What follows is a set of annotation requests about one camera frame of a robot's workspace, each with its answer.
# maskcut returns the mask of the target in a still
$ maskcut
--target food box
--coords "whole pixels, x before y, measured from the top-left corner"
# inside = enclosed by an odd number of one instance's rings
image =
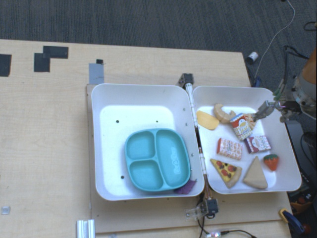
[[[201,110],[213,115],[213,106],[222,103],[226,112],[255,113],[265,100],[272,100],[272,92],[263,88],[200,86],[193,91],[195,112]],[[106,200],[129,200],[199,195],[204,189],[194,120],[187,92],[178,86],[100,84],[92,91],[92,109],[95,146],[96,189]],[[241,160],[216,153],[217,142],[223,137],[239,141],[230,124],[219,124],[215,130],[199,127],[205,157],[208,182],[222,194],[292,191],[301,184],[301,176],[289,137],[280,113],[257,122],[252,135],[266,135],[271,150],[249,154],[243,147]],[[190,180],[196,181],[188,194],[177,194],[173,189],[145,191],[137,188],[130,177],[125,158],[125,142],[137,131],[151,129],[176,131],[184,140],[190,164]],[[272,172],[263,163],[264,155],[276,153],[279,167]],[[242,183],[244,174],[257,155],[261,162],[267,189],[255,189]],[[240,180],[228,189],[209,161],[210,158],[242,167]]]

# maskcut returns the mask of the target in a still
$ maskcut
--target purple cloth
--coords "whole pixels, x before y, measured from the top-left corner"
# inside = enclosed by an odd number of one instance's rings
[[[186,194],[187,195],[192,190],[195,183],[196,183],[195,180],[188,180],[188,182],[184,186],[175,189],[174,192],[176,192],[177,194]]]

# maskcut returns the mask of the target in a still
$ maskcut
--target toy food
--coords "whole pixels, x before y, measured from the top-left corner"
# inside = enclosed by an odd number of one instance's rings
[[[203,111],[197,111],[197,122],[202,127],[205,127],[207,129],[216,129],[219,125],[219,120],[216,117],[213,117],[212,115],[209,115]]]
[[[253,159],[246,175],[243,178],[243,182],[253,188],[267,188],[267,181],[265,179],[258,156]]]
[[[256,123],[257,123],[257,122],[256,122],[256,121],[253,121],[252,114],[243,114],[243,115],[244,115],[246,121],[248,122],[248,124],[249,124],[251,130],[253,130],[254,127],[256,126]]]
[[[223,107],[223,104],[217,103],[213,108],[214,115],[218,118],[218,120],[221,123],[230,123],[230,119],[235,117],[236,113],[234,113],[231,110],[230,114],[227,114],[225,111],[221,109],[222,107]]]
[[[241,160],[242,145],[228,139],[218,140],[217,153],[235,160]]]
[[[252,130],[243,114],[238,114],[232,118],[230,123],[239,140],[244,140],[252,134]]]
[[[244,142],[249,153],[263,152],[271,149],[266,136],[247,137]]]
[[[228,188],[231,188],[233,185],[237,183],[241,176],[241,167],[236,167],[234,165],[215,159],[210,159],[210,161],[213,164],[213,166],[217,169],[219,175],[221,176],[222,180]]]
[[[268,166],[269,169],[275,171],[277,169],[277,163],[279,157],[276,154],[268,154],[263,158],[264,163]]]

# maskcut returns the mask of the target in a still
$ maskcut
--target white cable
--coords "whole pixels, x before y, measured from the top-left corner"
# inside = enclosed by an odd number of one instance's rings
[[[194,126],[198,127],[197,116],[196,116],[196,112],[195,112],[195,102],[193,99],[193,85],[191,83],[187,83],[185,85],[185,88],[186,88],[186,92],[188,93],[188,97],[189,97],[190,107],[192,110],[192,115],[193,115],[193,120],[194,120]]]
[[[293,12],[294,12],[294,13],[293,13],[292,20],[291,20],[285,27],[283,27],[281,30],[279,30],[279,31],[273,36],[271,42],[269,43],[267,49],[265,50],[263,56],[261,57],[261,60],[260,60],[260,62],[259,62],[259,65],[258,65],[258,68],[257,68],[257,71],[256,71],[256,74],[255,74],[254,78],[257,77],[258,72],[259,72],[259,69],[260,69],[260,65],[261,65],[262,60],[263,60],[263,57],[264,57],[264,56],[266,55],[266,53],[268,52],[268,50],[269,50],[269,48],[271,47],[272,42],[274,41],[275,37],[276,37],[280,32],[282,32],[282,31],[285,30],[287,27],[289,27],[289,26],[293,23],[293,21],[294,21],[294,18],[295,18],[295,9],[294,9],[294,7],[292,6],[292,4],[290,3],[289,0],[286,0],[286,1],[288,2],[289,6],[291,6],[291,8],[293,9]]]

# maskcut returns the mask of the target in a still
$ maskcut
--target red strawberry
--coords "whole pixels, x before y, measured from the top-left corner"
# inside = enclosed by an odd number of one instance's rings
[[[268,168],[272,171],[275,171],[277,169],[279,157],[276,154],[266,155],[263,160],[264,163],[268,166]]]

